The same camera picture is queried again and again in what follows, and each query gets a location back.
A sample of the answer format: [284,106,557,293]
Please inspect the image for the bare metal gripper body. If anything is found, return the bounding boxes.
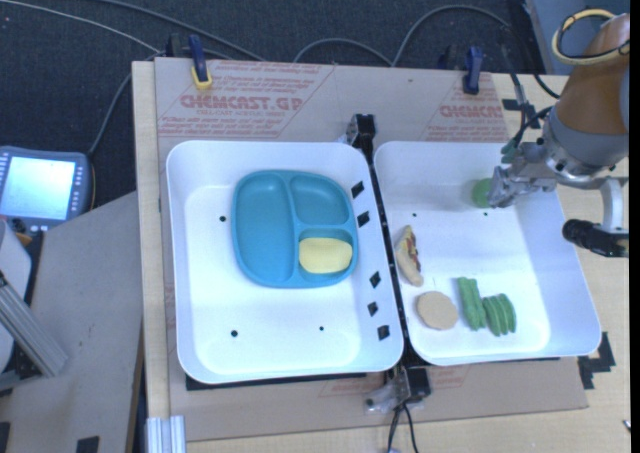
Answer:
[503,144,620,193]

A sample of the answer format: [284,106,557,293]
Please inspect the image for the green round toy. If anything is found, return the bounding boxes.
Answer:
[470,177,496,210]

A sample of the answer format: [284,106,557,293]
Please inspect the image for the white plastic tray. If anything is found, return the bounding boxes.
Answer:
[373,140,603,368]
[165,139,406,385]

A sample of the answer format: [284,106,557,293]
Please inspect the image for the toy pizza slice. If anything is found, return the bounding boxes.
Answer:
[394,224,426,289]

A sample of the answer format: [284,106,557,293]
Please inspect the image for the green toy bean pod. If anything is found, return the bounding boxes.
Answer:
[456,276,488,333]

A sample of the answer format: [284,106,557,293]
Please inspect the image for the green ridged toy vegetable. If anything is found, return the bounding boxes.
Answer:
[480,292,518,338]

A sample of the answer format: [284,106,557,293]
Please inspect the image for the thin black and white rod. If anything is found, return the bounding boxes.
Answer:
[364,139,410,378]

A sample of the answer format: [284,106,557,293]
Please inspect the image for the tan round biscuit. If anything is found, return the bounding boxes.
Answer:
[415,290,460,332]

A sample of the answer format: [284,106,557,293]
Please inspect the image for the yellow toy bread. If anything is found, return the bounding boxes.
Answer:
[297,236,354,276]

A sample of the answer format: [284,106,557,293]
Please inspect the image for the brown cardboard board red print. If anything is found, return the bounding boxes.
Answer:
[153,56,591,443]

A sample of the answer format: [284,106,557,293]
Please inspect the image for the blue divided plate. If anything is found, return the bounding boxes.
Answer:
[230,168,360,290]

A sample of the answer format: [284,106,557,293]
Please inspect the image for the black cylinder on white bracket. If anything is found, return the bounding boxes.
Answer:
[561,175,631,259]

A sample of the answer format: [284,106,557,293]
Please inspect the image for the black block with thin wires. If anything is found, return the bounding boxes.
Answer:
[348,112,377,150]
[399,365,433,403]

